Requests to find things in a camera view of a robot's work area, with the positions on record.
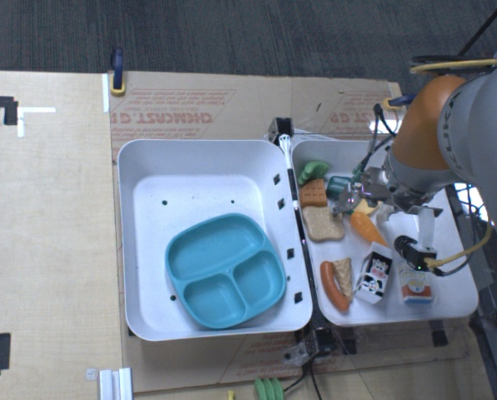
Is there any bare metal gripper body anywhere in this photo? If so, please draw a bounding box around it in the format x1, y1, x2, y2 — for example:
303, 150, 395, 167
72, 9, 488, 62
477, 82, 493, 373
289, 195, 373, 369
356, 166, 395, 203

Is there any teal small can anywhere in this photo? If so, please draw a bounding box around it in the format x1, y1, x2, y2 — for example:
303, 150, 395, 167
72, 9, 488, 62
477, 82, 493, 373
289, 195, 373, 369
325, 175, 354, 202

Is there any pale yellow toy food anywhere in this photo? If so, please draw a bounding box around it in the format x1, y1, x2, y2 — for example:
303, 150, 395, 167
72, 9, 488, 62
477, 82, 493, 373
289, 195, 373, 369
354, 199, 381, 217

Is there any toy bread slice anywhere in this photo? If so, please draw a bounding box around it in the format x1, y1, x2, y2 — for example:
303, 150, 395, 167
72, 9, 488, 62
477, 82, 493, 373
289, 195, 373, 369
301, 205, 346, 243

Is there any brown toy biscuit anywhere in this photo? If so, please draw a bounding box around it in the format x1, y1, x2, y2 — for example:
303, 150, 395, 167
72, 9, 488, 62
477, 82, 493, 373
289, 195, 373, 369
299, 177, 329, 209

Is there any orange toy carrot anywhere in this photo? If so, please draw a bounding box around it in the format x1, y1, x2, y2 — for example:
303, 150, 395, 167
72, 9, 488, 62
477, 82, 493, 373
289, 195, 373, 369
349, 210, 389, 248

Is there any green toy vegetable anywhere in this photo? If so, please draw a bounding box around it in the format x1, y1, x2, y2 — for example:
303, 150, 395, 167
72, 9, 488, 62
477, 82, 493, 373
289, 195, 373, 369
296, 160, 331, 187

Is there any tan toy waffle cone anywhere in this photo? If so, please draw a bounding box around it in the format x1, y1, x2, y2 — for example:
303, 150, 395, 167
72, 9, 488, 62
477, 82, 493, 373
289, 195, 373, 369
330, 257, 354, 302

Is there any white cow print carton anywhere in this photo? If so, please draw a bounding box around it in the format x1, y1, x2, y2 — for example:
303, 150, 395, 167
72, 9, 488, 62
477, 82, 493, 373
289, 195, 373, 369
353, 241, 394, 305

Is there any orange toy sausage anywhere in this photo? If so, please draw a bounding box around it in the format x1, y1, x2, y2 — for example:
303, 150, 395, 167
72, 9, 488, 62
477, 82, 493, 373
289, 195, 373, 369
319, 260, 351, 313

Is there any orange and white carton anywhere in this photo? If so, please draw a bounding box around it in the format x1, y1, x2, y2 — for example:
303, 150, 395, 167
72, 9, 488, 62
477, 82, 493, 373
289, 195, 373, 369
397, 260, 435, 306

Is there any blue divided plate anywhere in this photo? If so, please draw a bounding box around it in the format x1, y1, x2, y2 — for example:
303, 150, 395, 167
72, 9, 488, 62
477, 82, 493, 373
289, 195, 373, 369
164, 212, 288, 331

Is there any white plastic tray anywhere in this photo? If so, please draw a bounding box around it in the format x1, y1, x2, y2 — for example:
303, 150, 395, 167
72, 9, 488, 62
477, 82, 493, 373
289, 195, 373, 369
117, 138, 314, 343
290, 139, 480, 328

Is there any brown cardboard board, red print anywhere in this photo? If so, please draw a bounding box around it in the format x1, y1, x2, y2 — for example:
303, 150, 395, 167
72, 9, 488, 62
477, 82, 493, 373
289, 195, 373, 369
108, 71, 471, 394

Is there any green toy pea pod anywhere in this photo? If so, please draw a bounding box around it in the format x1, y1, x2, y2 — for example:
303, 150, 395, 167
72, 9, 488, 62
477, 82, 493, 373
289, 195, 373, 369
254, 377, 284, 400

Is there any black cylinder on white bracket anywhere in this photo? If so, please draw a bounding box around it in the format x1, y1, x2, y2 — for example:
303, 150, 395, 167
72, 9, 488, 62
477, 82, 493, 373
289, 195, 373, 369
393, 206, 439, 273

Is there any black block with thin wires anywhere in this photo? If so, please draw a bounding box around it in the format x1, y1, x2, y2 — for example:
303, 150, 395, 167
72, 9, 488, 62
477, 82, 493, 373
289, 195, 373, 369
268, 117, 295, 143
283, 327, 338, 367

